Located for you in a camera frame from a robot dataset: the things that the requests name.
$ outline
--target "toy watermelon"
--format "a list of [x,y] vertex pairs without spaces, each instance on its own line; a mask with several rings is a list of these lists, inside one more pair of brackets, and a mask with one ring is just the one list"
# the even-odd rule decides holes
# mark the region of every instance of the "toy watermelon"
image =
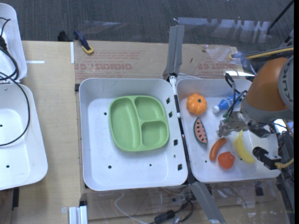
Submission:
[[200,143],[207,144],[206,129],[199,117],[194,122],[193,131],[194,131],[194,135],[195,135],[196,139]]

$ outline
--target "blue bottle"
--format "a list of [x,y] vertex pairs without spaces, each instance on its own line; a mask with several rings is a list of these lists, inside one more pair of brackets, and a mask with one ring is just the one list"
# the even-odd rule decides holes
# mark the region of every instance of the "blue bottle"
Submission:
[[231,95],[229,97],[224,98],[223,100],[220,101],[219,105],[213,106],[212,110],[214,113],[218,113],[220,110],[227,110],[233,103],[234,101],[234,95]]

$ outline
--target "banana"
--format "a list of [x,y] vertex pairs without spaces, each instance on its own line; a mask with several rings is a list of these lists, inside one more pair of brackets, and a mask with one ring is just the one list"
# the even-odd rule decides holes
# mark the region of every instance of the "banana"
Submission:
[[247,163],[254,163],[255,159],[250,155],[250,153],[244,146],[242,133],[243,131],[240,131],[239,136],[235,139],[235,148],[242,160],[244,160]]

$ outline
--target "green plate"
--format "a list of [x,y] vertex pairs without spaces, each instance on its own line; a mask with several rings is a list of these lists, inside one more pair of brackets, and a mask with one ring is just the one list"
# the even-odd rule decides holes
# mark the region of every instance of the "green plate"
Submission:
[[151,96],[124,96],[109,107],[109,126],[115,144],[129,152],[164,146],[169,139],[162,104]]

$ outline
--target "toy food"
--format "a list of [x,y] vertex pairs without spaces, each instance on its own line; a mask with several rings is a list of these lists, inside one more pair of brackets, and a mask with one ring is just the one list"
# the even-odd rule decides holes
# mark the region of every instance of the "toy food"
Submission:
[[218,156],[218,162],[224,169],[230,169],[235,162],[235,156],[231,152],[221,153]]
[[205,97],[194,93],[188,97],[186,105],[190,113],[200,115],[206,111],[207,102]]
[[210,160],[215,161],[219,148],[227,142],[225,137],[218,139],[210,150]]
[[250,155],[250,153],[247,151],[246,147],[244,146],[243,138],[242,138],[243,131],[239,132],[238,137],[235,139],[235,148],[237,150],[237,153],[247,163],[254,163],[254,158]]
[[195,138],[202,144],[207,144],[207,135],[206,129],[204,124],[202,123],[201,119],[198,117],[193,125],[193,131]]

